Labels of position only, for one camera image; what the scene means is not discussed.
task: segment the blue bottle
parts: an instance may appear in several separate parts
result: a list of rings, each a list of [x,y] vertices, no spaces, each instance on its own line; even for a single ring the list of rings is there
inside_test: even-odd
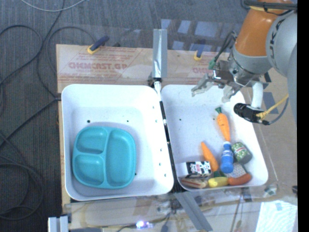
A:
[[[231,149],[231,143],[226,141],[223,144],[224,150],[221,154],[221,165],[220,169],[223,173],[229,174],[233,172],[233,162],[234,162],[234,154]]]

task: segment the white plastic tray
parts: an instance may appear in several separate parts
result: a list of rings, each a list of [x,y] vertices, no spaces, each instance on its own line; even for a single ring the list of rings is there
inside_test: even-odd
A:
[[[65,187],[75,200],[89,201],[159,195],[173,187],[169,151],[157,93],[147,86],[78,85],[62,91]],[[129,132],[136,143],[136,176],[121,189],[85,186],[72,173],[77,133],[88,126],[110,126]]]
[[[220,163],[224,139],[216,122],[218,113],[215,108],[221,106],[222,112],[229,119],[231,143],[243,142],[253,155],[244,165],[253,178],[243,186],[261,186],[266,183],[268,171],[253,125],[233,111],[236,103],[245,103],[241,92],[233,96],[230,102],[222,103],[223,90],[217,86],[194,97],[191,96],[192,88],[190,85],[167,85],[162,89],[176,172],[179,163],[205,160],[200,146],[202,141],[213,151]],[[183,185],[182,187],[190,191],[198,190]]]

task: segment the soda can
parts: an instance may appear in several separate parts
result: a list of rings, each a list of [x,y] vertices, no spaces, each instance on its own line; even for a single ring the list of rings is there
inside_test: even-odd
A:
[[[238,161],[241,164],[245,164],[252,159],[252,154],[246,148],[246,146],[241,142],[233,144],[232,151],[234,153],[236,161]]]

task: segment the dark gray floor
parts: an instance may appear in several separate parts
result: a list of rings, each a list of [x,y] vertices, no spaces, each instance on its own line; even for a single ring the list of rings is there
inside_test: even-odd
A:
[[[26,1],[58,10],[80,0]],[[167,28],[169,49],[204,37],[216,51],[246,14],[240,0],[87,0],[57,13],[0,0],[0,231],[47,231],[47,218],[61,215],[55,44],[107,34],[106,45],[152,47],[152,30]]]

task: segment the orange carrot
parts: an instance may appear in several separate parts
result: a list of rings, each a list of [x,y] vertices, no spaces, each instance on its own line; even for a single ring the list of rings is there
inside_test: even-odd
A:
[[[221,107],[216,108],[216,111],[219,113],[217,116],[217,123],[223,134],[223,137],[225,138],[226,141],[230,142],[231,141],[230,126],[228,124],[227,116],[222,113]]]
[[[206,161],[209,162],[210,166],[211,166],[211,171],[215,172],[218,170],[219,168],[219,164],[216,160],[216,158],[213,156],[211,150],[206,146],[206,144],[204,142],[201,142],[202,145],[202,150],[203,150],[203,155]]]
[[[238,185],[243,185],[247,182],[249,182],[252,179],[252,175],[249,173],[246,173],[240,177],[237,178],[232,178],[229,177],[227,179],[228,184],[230,184],[231,186],[238,186]]]

